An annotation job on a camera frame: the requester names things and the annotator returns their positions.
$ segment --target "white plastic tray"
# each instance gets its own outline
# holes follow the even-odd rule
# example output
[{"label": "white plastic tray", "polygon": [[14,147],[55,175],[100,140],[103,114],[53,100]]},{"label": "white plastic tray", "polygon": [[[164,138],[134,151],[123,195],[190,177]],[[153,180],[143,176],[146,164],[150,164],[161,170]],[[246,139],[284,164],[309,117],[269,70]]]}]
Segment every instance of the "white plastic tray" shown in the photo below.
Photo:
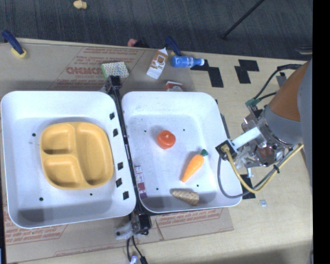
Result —
[{"label": "white plastic tray", "polygon": [[[225,197],[217,182],[219,154],[215,147],[227,139],[221,114],[214,98],[201,92],[129,92],[122,107],[130,152],[145,195],[141,202],[154,213],[228,207],[241,198]],[[176,137],[173,147],[163,150],[157,145],[157,134],[169,130]],[[206,149],[205,163],[187,182],[180,181],[192,156]],[[221,181],[229,195],[242,193],[230,164],[221,163]],[[199,193],[198,205],[192,206],[174,198],[172,189]]]},{"label": "white plastic tray", "polygon": [[[101,92],[15,91],[1,101],[1,120],[8,212],[18,226],[37,228],[113,218],[135,208],[127,154],[110,96]],[[63,190],[44,177],[39,148],[42,131],[54,123],[73,121],[95,123],[109,138],[115,170],[103,186]]]}]

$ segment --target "cardboard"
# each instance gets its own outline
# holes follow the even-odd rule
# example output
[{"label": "cardboard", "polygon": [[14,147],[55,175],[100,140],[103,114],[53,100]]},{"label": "cardboard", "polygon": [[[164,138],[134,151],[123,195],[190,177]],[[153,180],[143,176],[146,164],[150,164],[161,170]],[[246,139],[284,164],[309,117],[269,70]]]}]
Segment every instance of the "cardboard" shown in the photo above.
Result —
[{"label": "cardboard", "polygon": [[[107,62],[125,62],[127,66],[129,77],[124,82],[122,94],[130,90],[164,91],[168,81],[180,82],[184,91],[193,90],[191,78],[186,77],[189,74],[188,70],[178,70],[168,65],[165,66],[158,80],[146,75],[155,49],[21,38],[18,41],[27,51],[23,59],[12,54],[10,44],[0,43],[0,101],[5,94],[15,90],[98,91],[105,84],[101,64]],[[8,263],[126,246],[126,240],[115,238],[114,228],[125,225],[128,217],[37,229],[23,229],[16,226],[8,214],[3,161],[1,149],[4,230]],[[233,230],[227,208],[164,214],[152,216],[151,219],[153,227],[148,236],[139,237],[139,243]]]}]

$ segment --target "blue object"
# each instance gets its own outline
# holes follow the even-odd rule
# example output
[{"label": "blue object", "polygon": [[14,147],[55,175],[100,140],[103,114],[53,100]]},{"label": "blue object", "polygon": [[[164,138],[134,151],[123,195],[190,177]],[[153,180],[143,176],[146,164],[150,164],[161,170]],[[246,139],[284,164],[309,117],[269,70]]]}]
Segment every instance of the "blue object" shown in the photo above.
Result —
[{"label": "blue object", "polygon": [[192,68],[195,65],[204,65],[204,59],[196,59],[187,56],[173,56],[171,65],[175,68]]},{"label": "blue object", "polygon": [[20,55],[24,53],[20,43],[17,41],[16,37],[12,35],[12,33],[5,29],[2,32],[2,36],[11,44],[17,53]]},{"label": "blue object", "polygon": [[175,52],[176,55],[181,56],[180,47],[177,45],[176,41],[172,37],[166,37],[165,42],[172,49],[172,51]]}]

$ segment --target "table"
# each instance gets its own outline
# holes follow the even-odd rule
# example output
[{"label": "table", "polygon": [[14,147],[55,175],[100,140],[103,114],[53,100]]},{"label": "table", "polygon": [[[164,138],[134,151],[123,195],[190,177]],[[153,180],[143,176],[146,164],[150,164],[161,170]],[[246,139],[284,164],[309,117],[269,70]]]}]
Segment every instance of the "table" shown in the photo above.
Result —
[{"label": "table", "polygon": [[[229,56],[209,53],[183,52],[196,58],[208,60],[210,67],[219,68],[224,87],[213,87],[207,71],[189,70],[185,68],[172,68],[166,65],[162,76],[158,81],[150,79],[145,75],[155,49],[131,48],[118,46],[87,45],[81,43],[53,42],[19,39],[23,47],[28,48],[27,59],[20,60],[10,54],[8,44],[0,44],[0,100],[3,95],[13,90],[44,90],[44,89],[80,89],[86,85],[89,89],[96,89],[103,78],[95,74],[88,82],[70,81],[66,73],[67,68],[80,69],[83,63],[95,66],[98,62],[106,60],[105,55],[100,52],[108,51],[107,60],[126,61],[130,70],[129,81],[124,83],[123,94],[128,90],[163,90],[167,80],[178,81],[184,84],[185,91],[201,91],[208,93],[217,100],[220,112],[225,117],[225,122],[231,139],[242,133],[240,125],[243,118],[248,115],[245,102],[255,96],[263,86],[267,78],[275,71],[277,66],[289,63],[303,64],[295,60],[254,58],[244,56]],[[52,46],[60,46],[57,53],[51,53]],[[94,58],[84,58],[83,52],[77,49],[74,58],[70,58],[69,65],[61,68],[54,64],[61,62],[62,56],[68,56],[69,48],[89,48],[94,50]],[[242,68],[244,62],[257,64],[258,71],[247,71]],[[242,84],[239,81],[237,71],[247,71],[250,84]],[[286,76],[293,71],[286,70]],[[279,88],[277,81],[272,81],[266,89],[266,94]],[[259,105],[267,104],[265,99]],[[267,173],[267,169],[253,169],[252,183],[256,184]],[[6,195],[3,194],[4,204],[7,204]],[[281,170],[281,174],[275,176],[270,185],[255,199],[242,200],[237,206],[227,208],[229,215],[227,219],[232,221],[226,224],[223,232],[212,234],[201,234],[180,239],[169,239],[165,241],[151,241],[146,243],[140,239],[138,248],[148,263],[305,263],[309,254],[311,239],[313,235],[312,225],[312,196],[309,183],[309,175],[306,169],[303,154],[298,153]],[[9,262],[24,263],[33,260],[26,253],[34,254],[37,250],[47,250],[42,241],[25,242],[22,245],[22,253],[13,255],[10,252],[9,239],[13,232],[8,222],[5,222],[5,240],[7,245],[7,258]],[[98,222],[90,222],[88,225],[79,227],[73,234],[75,241],[83,241],[88,248],[92,239],[86,238],[89,229],[100,229]],[[49,243],[61,241],[61,232],[55,228],[50,232],[52,238]],[[114,248],[113,245],[93,246],[93,249],[75,251],[84,253],[61,253],[56,257],[41,256],[34,263],[128,263],[125,246]]]}]

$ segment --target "beige tabletop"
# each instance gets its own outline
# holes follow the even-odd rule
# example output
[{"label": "beige tabletop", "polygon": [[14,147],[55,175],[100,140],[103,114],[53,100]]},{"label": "beige tabletop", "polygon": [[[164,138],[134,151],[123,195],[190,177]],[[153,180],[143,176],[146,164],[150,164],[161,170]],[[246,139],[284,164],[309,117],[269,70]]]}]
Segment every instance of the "beige tabletop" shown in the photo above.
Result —
[{"label": "beige tabletop", "polygon": [[[23,44],[35,43],[51,45],[48,41],[20,40]],[[70,46],[75,43],[59,43]],[[7,48],[0,44],[0,54],[13,58]],[[128,66],[130,70],[129,81],[125,82],[123,93],[129,90],[146,91],[161,90],[167,80],[182,82],[185,91],[201,91],[210,94],[217,100],[220,112],[224,115],[229,135],[231,139],[236,138],[242,133],[241,123],[243,118],[249,114],[245,102],[255,96],[261,89],[268,77],[280,65],[304,62],[297,60],[282,60],[270,58],[254,58],[244,56],[229,56],[208,53],[183,52],[184,55],[204,58],[208,60],[211,67],[219,68],[224,87],[212,87],[207,71],[194,71],[185,68],[171,68],[168,63],[159,81],[149,79],[145,75],[155,49],[142,49],[115,46],[100,46],[101,48],[126,50],[129,58]],[[30,65],[36,63],[29,59],[24,66],[30,70]],[[239,60],[256,61],[259,71],[249,71],[250,84],[241,84],[239,82],[235,67],[240,65]],[[20,68],[22,61],[13,59],[11,61],[13,68]],[[4,67],[4,60],[0,59],[0,70]],[[40,68],[42,78],[47,76],[45,68]],[[286,70],[284,73],[288,77],[293,71]],[[52,80],[62,79],[63,74],[54,71],[51,74]],[[38,78],[32,79],[27,75],[16,75],[13,77],[7,71],[0,71],[0,99],[7,92],[13,90],[25,90],[27,85],[29,89],[37,88],[43,90],[47,87],[46,80]],[[277,91],[279,85],[274,79],[268,85],[265,93]],[[269,102],[270,98],[259,103],[263,107]],[[254,176],[251,178],[253,184],[259,182],[269,171],[267,168],[253,168]],[[260,193],[256,194],[254,199],[243,199],[238,205],[228,208],[232,221],[233,230],[225,232],[216,232],[212,234],[202,234],[189,236],[181,239],[170,239],[166,241],[153,241],[150,243],[141,243],[137,247],[146,257],[149,264],[166,263],[274,263],[274,264],[296,264],[306,263],[310,244],[313,235],[312,223],[312,196],[310,190],[309,174],[306,169],[303,153],[295,155],[282,168],[281,173],[276,175],[271,183]],[[84,237],[80,232],[77,238]],[[26,243],[25,250],[29,251],[41,249],[44,250],[44,242],[41,245]],[[72,254],[61,257],[48,257],[44,259],[35,259],[33,263],[110,263],[126,264],[127,250],[125,246],[85,253]],[[130,247],[130,252],[136,252],[134,247]]]}]

